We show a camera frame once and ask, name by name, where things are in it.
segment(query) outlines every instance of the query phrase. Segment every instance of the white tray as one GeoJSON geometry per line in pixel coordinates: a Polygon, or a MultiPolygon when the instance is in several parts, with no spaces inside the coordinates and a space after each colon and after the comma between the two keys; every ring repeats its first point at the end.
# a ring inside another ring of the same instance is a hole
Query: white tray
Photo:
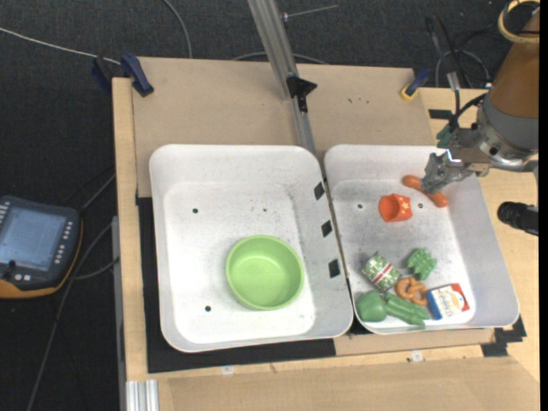
{"type": "MultiPolygon", "coordinates": [[[[459,283],[470,305],[465,313],[427,320],[427,330],[511,325],[518,302],[477,178],[450,184],[444,190],[450,200],[445,208],[402,185],[405,175],[424,176],[431,152],[441,151],[430,146],[341,145],[326,153],[325,172],[353,301],[374,289],[360,270],[376,252],[402,269],[416,248],[425,247],[438,260],[424,281],[427,288],[459,283]],[[411,198],[414,215],[409,220],[386,223],[380,217],[378,202],[393,193],[411,198]]],[[[362,324],[385,334],[422,330],[393,317],[362,324]]]]}
{"type": "Polygon", "coordinates": [[[350,327],[352,303],[335,231],[322,230],[333,223],[312,154],[296,146],[167,145],[152,154],[150,172],[160,320],[174,348],[336,337],[350,327]],[[286,241],[305,266],[299,297],[275,311],[244,307],[226,281],[229,250],[258,234],[286,241]]]}

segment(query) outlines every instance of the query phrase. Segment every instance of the black floor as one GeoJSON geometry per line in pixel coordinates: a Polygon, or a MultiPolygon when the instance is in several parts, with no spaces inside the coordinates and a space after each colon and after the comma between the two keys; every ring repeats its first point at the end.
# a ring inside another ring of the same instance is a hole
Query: black floor
{"type": "MultiPolygon", "coordinates": [[[[246,0],[169,1],[186,23],[195,58],[230,59],[262,50],[246,0]]],[[[509,48],[493,27],[508,1],[278,3],[289,14],[337,5],[290,18],[294,53],[417,71],[435,69],[437,56],[425,30],[425,17],[435,14],[467,52],[470,75],[462,85],[482,86],[484,73],[496,74],[509,48]]],[[[188,56],[181,26],[159,0],[0,0],[0,27],[115,59],[126,51],[188,56]]],[[[80,208],[113,174],[111,99],[91,77],[91,61],[0,32],[0,196],[61,205],[75,193],[68,203],[80,208]]],[[[443,77],[440,84],[445,86],[443,77]]],[[[116,189],[110,184],[84,213],[84,249],[115,215],[116,189]]],[[[82,272],[97,270],[111,255],[108,234],[82,272]]],[[[0,301],[2,411],[25,409],[62,295],[0,301]]],[[[33,409],[111,410],[117,404],[113,282],[106,272],[74,283],[33,409]]]]}

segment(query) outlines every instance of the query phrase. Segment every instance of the toy pretzel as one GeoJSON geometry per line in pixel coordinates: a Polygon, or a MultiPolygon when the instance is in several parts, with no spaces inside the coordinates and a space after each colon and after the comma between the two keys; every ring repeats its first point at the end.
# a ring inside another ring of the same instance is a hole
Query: toy pretzel
{"type": "Polygon", "coordinates": [[[396,294],[405,300],[412,301],[413,303],[421,306],[427,306],[428,300],[426,299],[426,286],[419,282],[416,278],[405,277],[398,280],[396,283],[396,294]]]}

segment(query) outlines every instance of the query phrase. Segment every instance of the green bowl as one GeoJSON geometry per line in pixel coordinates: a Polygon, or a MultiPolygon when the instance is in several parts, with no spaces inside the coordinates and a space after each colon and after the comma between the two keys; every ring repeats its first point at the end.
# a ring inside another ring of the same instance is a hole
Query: green bowl
{"type": "Polygon", "coordinates": [[[226,277],[245,306],[273,310],[301,292],[305,270],[297,253],[273,236],[249,236],[236,243],[226,260],[226,277]]]}

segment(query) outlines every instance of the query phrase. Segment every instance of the metal pole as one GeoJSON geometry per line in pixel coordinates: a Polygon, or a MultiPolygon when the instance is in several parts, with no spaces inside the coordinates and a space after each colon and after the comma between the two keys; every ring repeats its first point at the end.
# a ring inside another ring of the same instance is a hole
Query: metal pole
{"type": "Polygon", "coordinates": [[[315,153],[316,148],[306,109],[303,110],[298,102],[298,96],[289,92],[288,78],[298,78],[299,73],[276,0],[247,0],[247,2],[278,84],[285,96],[293,97],[295,128],[299,142],[305,149],[315,153]]]}

